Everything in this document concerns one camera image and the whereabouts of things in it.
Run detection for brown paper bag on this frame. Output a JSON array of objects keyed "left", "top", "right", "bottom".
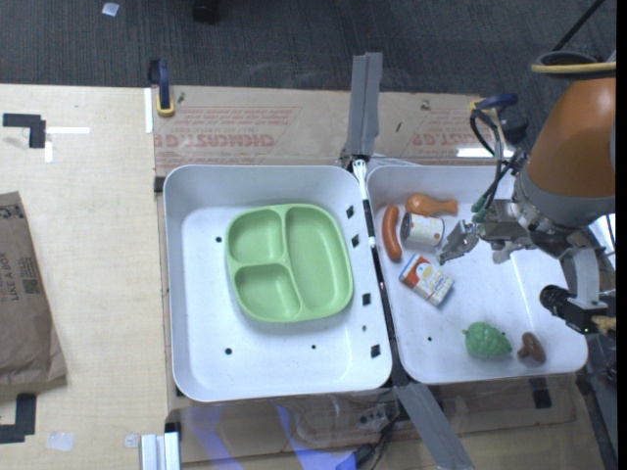
[{"left": 0, "top": 190, "right": 69, "bottom": 392}]

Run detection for orange toy chicken drumstick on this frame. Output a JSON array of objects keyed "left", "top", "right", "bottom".
[{"left": 404, "top": 192, "right": 459, "bottom": 218}]

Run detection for orange toy sausage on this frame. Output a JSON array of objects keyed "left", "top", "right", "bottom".
[{"left": 381, "top": 204, "right": 405, "bottom": 263}]

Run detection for white plastic tray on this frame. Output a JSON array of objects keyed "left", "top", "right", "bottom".
[
  {"left": 365, "top": 164, "right": 590, "bottom": 387},
  {"left": 162, "top": 164, "right": 395, "bottom": 404}
]

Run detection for brown cardboard board, red print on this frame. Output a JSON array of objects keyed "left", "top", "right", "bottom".
[{"left": 152, "top": 84, "right": 592, "bottom": 465}]

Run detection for brown toy mushroom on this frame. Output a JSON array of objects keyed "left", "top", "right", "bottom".
[{"left": 516, "top": 331, "right": 548, "bottom": 365}]

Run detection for white red and blue carton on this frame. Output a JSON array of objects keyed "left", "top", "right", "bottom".
[{"left": 398, "top": 253, "right": 456, "bottom": 308}]

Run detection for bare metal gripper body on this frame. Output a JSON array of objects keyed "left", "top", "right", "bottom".
[{"left": 477, "top": 197, "right": 557, "bottom": 265}]

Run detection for black cylinder on white bracket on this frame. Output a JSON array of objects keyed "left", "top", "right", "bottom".
[{"left": 539, "top": 245, "right": 610, "bottom": 336}]

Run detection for green toy grapes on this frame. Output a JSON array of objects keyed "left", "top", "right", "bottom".
[{"left": 461, "top": 321, "right": 514, "bottom": 360}]

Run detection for green divided plate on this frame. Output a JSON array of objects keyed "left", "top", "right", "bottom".
[{"left": 224, "top": 203, "right": 356, "bottom": 325}]

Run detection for small white can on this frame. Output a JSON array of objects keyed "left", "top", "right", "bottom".
[{"left": 399, "top": 211, "right": 446, "bottom": 250}]

